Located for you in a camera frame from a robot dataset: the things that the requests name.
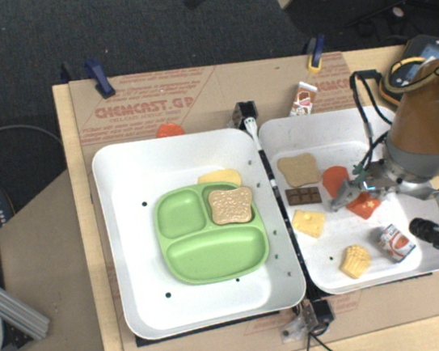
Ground green divided plate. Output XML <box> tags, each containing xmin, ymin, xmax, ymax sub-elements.
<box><xmin>149</xmin><ymin>175</ymin><xmax>274</xmax><ymax>292</ymax></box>

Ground white plastic tray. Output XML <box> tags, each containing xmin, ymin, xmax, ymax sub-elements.
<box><xmin>255</xmin><ymin>93</ymin><xmax>439</xmax><ymax>303</ymax></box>
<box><xmin>88</xmin><ymin>118</ymin><xmax>313</xmax><ymax>346</ymax></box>

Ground speckled tan bread slice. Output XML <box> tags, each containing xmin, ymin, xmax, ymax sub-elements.
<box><xmin>205</xmin><ymin>184</ymin><xmax>258</xmax><ymax>229</ymax></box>

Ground thin black and white rod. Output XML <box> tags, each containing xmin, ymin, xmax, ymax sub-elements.
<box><xmin>243</xmin><ymin>112</ymin><xmax>314</xmax><ymax>307</ymax></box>

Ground black cylinder on white bracket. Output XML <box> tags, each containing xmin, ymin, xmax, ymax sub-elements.
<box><xmin>402</xmin><ymin>178</ymin><xmax>439</xmax><ymax>260</ymax></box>

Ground brown cardboard board red print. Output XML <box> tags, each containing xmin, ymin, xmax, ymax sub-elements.
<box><xmin>67</xmin><ymin>28</ymin><xmax>439</xmax><ymax>351</ymax></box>

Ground yellow cheese wedge with holes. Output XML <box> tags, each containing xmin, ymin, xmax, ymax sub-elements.
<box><xmin>289</xmin><ymin>205</ymin><xmax>330</xmax><ymax>243</ymax></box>

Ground yellow french fries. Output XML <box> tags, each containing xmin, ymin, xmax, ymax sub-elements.
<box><xmin>336</xmin><ymin>242</ymin><xmax>375</xmax><ymax>282</ymax></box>

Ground yellow cheese slice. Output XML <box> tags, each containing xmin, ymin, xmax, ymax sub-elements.
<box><xmin>196</xmin><ymin>166</ymin><xmax>244</xmax><ymax>195</ymax></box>

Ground red piece with yellow star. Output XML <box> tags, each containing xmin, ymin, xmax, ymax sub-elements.
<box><xmin>343</xmin><ymin>188</ymin><xmax>384</xmax><ymax>222</ymax></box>

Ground orange-red round flat piece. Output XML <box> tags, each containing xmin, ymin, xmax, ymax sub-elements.
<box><xmin>154</xmin><ymin>121</ymin><xmax>187</xmax><ymax>140</ymax></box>

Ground white and brown carton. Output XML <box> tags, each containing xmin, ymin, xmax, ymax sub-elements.
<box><xmin>284</xmin><ymin>78</ymin><xmax>323</xmax><ymax>119</ymax></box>

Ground red and white can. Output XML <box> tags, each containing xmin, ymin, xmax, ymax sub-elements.
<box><xmin>374</xmin><ymin>220</ymin><xmax>420</xmax><ymax>267</ymax></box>

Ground plain tan bread slice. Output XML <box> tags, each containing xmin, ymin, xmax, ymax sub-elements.
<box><xmin>275</xmin><ymin>150</ymin><xmax>323</xmax><ymax>191</ymax></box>

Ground brown chocolate bar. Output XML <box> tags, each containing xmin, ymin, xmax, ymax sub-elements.
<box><xmin>284</xmin><ymin>184</ymin><xmax>323</xmax><ymax>209</ymax></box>

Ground orange-red rounded flat piece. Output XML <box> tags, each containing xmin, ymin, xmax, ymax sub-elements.
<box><xmin>319</xmin><ymin>163</ymin><xmax>353</xmax><ymax>200</ymax></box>

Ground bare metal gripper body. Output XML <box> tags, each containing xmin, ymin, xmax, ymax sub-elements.
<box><xmin>355</xmin><ymin>156</ymin><xmax>415</xmax><ymax>196</ymax></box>

